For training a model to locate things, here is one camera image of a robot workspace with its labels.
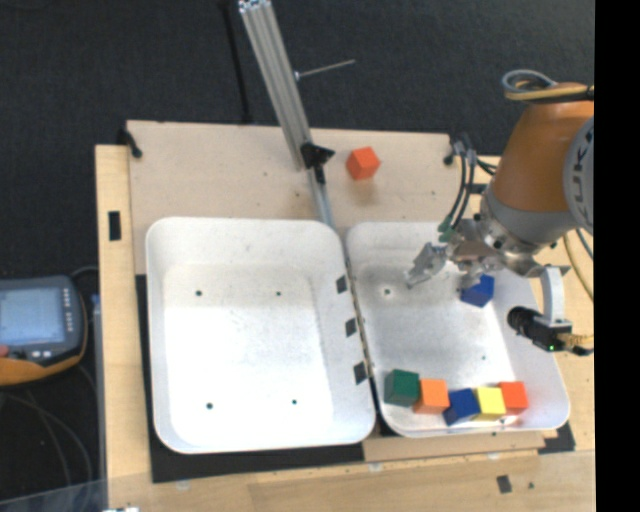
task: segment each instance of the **wooden block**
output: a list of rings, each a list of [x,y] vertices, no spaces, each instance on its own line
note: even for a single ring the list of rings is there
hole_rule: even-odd
[[[502,390],[502,397],[508,415],[518,415],[529,407],[527,390],[523,382],[500,382],[498,387]]]
[[[420,398],[413,404],[413,412],[417,414],[442,414],[450,405],[445,380],[420,379]]]
[[[502,390],[499,387],[478,387],[473,393],[480,406],[480,414],[474,418],[474,421],[496,421],[507,414]]]
[[[479,308],[484,307],[493,298],[494,282],[492,276],[483,274],[478,284],[462,290],[460,300]]]
[[[354,180],[373,176],[380,167],[380,160],[371,146],[354,149],[347,159],[347,169]]]
[[[459,389],[449,393],[451,406],[442,415],[447,425],[472,420],[480,414],[480,406],[471,388]]]
[[[420,396],[417,373],[393,370],[384,380],[384,401],[387,404],[411,407]]]

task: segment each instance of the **plastic tray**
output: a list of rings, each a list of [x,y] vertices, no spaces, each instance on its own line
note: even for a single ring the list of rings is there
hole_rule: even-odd
[[[338,236],[165,218],[146,238],[153,419],[181,453],[356,443],[375,422]]]
[[[531,283],[503,270],[494,274],[493,299],[480,308],[462,302],[461,272],[452,263],[431,280],[408,289],[404,272],[426,242],[438,243],[436,223],[364,223],[347,235],[354,289],[379,397],[393,369],[445,379],[450,390],[525,383],[529,408],[502,421],[467,421],[448,427],[442,415],[380,403],[397,433],[427,437],[455,432],[551,430],[569,416],[569,400],[553,354],[509,327],[514,306],[538,309]]]

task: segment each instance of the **yellow block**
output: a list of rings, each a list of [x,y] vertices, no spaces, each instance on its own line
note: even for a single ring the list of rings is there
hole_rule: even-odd
[[[475,388],[473,393],[480,406],[480,414],[473,419],[474,421],[495,421],[507,413],[500,388],[479,387]]]

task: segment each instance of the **black clip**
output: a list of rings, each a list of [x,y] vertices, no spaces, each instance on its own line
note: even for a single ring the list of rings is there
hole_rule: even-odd
[[[336,154],[336,152],[331,149],[316,146],[311,142],[305,142],[300,147],[300,152],[302,153],[304,165],[307,169],[313,168],[315,171],[316,181],[321,185],[326,184],[327,180],[322,166],[326,164],[329,159]]]
[[[142,150],[137,146],[133,135],[126,129],[120,128],[118,130],[117,144],[121,146],[129,146],[131,148],[131,154],[135,158],[142,157]]]

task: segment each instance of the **hole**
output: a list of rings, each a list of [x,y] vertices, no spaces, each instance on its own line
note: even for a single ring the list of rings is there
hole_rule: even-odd
[[[120,212],[109,212],[109,241],[122,240]]]

